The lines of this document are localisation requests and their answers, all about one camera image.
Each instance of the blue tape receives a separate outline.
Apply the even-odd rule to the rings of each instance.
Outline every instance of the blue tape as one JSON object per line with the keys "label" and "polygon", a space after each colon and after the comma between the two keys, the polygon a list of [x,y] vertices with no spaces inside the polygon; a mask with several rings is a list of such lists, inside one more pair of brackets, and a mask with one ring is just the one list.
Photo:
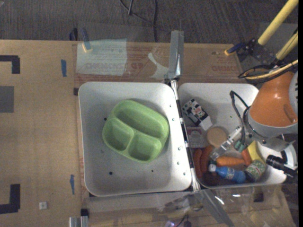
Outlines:
{"label": "blue tape", "polygon": [[62,76],[67,77],[67,75],[66,75],[66,72],[67,72],[66,60],[61,60],[61,71],[62,71]]}
{"label": "blue tape", "polygon": [[71,184],[72,194],[75,195],[75,180],[74,180],[74,175],[71,175],[70,184]]}
{"label": "blue tape", "polygon": [[83,41],[84,41],[84,49],[85,52],[91,50],[90,42],[89,42],[89,34],[87,33],[85,28],[81,28],[80,32],[82,33],[83,36]]}

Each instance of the blue bottle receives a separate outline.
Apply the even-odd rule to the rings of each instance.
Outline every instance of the blue bottle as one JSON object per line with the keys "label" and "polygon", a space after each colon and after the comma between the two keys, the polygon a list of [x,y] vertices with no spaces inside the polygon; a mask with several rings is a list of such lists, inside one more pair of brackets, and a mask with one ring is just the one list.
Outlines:
{"label": "blue bottle", "polygon": [[217,167],[215,164],[210,164],[208,170],[210,172],[216,172],[221,177],[232,180],[236,183],[244,183],[246,180],[246,175],[243,171],[238,171],[231,167],[227,167],[227,166]]}

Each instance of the can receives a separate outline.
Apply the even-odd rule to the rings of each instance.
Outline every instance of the can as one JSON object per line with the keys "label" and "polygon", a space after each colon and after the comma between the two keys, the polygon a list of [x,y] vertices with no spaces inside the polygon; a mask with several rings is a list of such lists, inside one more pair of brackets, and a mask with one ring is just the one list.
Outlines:
{"label": "can", "polygon": [[266,164],[260,160],[254,160],[245,170],[248,181],[255,183],[266,171]]}

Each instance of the black tape marking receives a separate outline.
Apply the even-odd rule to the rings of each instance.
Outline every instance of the black tape marking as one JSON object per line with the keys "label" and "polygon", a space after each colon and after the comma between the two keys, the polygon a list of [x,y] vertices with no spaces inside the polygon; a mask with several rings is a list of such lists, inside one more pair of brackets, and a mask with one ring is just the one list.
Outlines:
{"label": "black tape marking", "polygon": [[17,55],[0,55],[0,61],[11,61],[11,73],[20,74],[20,58]]}
{"label": "black tape marking", "polygon": [[14,87],[0,86],[0,113],[14,112]]}
{"label": "black tape marking", "polygon": [[89,217],[89,210],[88,209],[81,209],[81,216]]}
{"label": "black tape marking", "polygon": [[74,87],[74,95],[79,96],[79,88]]}
{"label": "black tape marking", "polygon": [[9,203],[0,205],[0,214],[17,213],[20,209],[20,184],[10,186]]}

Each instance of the round lid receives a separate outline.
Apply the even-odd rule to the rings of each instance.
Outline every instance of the round lid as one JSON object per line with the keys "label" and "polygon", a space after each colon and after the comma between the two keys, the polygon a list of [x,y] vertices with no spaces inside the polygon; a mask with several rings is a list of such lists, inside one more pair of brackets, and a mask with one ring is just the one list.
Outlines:
{"label": "round lid", "polygon": [[210,172],[215,172],[215,171],[216,171],[216,168],[217,168],[217,166],[216,166],[215,164],[210,164],[210,165],[208,166],[208,170],[209,170]]}
{"label": "round lid", "polygon": [[219,148],[227,140],[227,134],[222,128],[213,127],[207,131],[206,139],[210,145]]}

